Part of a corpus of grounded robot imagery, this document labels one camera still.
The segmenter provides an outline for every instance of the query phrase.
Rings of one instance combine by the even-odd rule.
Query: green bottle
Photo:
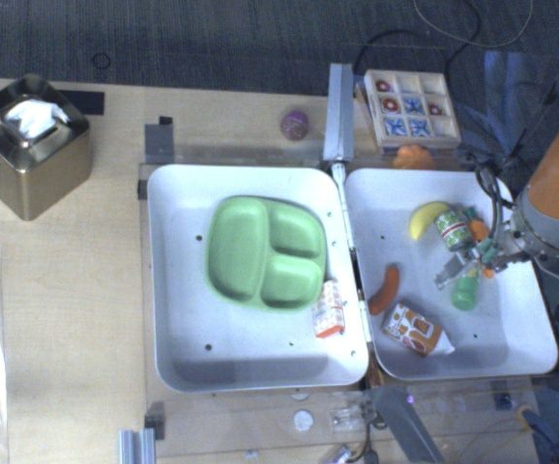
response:
[[[461,276],[454,285],[452,304],[462,311],[470,311],[477,302],[477,289],[480,285],[480,268],[474,266]]]

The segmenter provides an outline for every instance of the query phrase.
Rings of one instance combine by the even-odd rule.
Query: divided green plate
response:
[[[207,243],[207,282],[228,301],[294,311],[320,295],[325,231],[307,210],[261,197],[230,197],[216,209]]]

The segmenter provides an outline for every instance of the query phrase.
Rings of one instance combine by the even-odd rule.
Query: metal tissue box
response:
[[[69,118],[28,138],[5,115],[26,100],[58,105]],[[90,175],[88,120],[46,80],[27,74],[0,91],[0,199],[20,218],[38,217]]]

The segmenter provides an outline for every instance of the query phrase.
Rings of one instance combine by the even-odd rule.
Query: light wood surface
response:
[[[0,80],[0,88],[9,82]],[[177,144],[194,151],[205,145],[228,151],[240,146],[245,152],[265,147],[280,158],[290,157],[322,146],[326,99],[54,85],[105,92],[105,113],[89,116],[93,168],[88,181],[34,221],[21,221],[1,205],[10,457],[13,464],[112,464],[117,462],[118,432],[138,431],[146,411],[136,194],[144,125],[156,124],[160,115],[173,117]],[[311,134],[303,145],[285,140],[278,129],[282,114],[293,107],[305,110],[311,121]],[[359,108],[355,122],[357,153],[375,155]],[[497,451],[505,452],[506,462],[537,462],[530,435],[521,431],[513,413],[494,410],[487,387],[474,391],[463,386],[460,392],[458,387],[425,384],[413,389],[422,394],[416,409],[450,462],[492,462]],[[514,394],[518,403],[535,404],[527,381],[515,387]],[[287,420],[300,405],[289,395],[274,396],[283,412],[271,408],[268,430],[294,432]],[[315,429],[319,437],[290,433],[294,445],[267,445],[249,455],[249,447],[241,444],[234,451],[218,451],[224,445],[218,437],[232,434],[246,441],[248,435],[240,434],[239,425],[248,414],[259,412],[259,406],[241,406],[232,416],[223,411],[211,423],[217,406],[208,398],[199,399],[191,403],[188,415],[181,415],[187,423],[196,421],[195,434],[172,446],[181,455],[161,462],[315,463],[340,443],[356,449],[362,432],[330,431],[329,410],[334,407],[328,407],[329,397],[314,394],[307,402],[319,411],[316,423],[324,421],[322,429]],[[265,427],[258,428],[261,434],[254,442],[268,437]],[[406,461],[389,430],[373,438],[381,462]]]

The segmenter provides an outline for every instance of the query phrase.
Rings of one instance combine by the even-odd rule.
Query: banana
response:
[[[408,233],[417,241],[426,232],[428,226],[434,222],[434,219],[449,209],[449,205],[441,201],[433,201],[420,206],[411,215],[408,223]]]

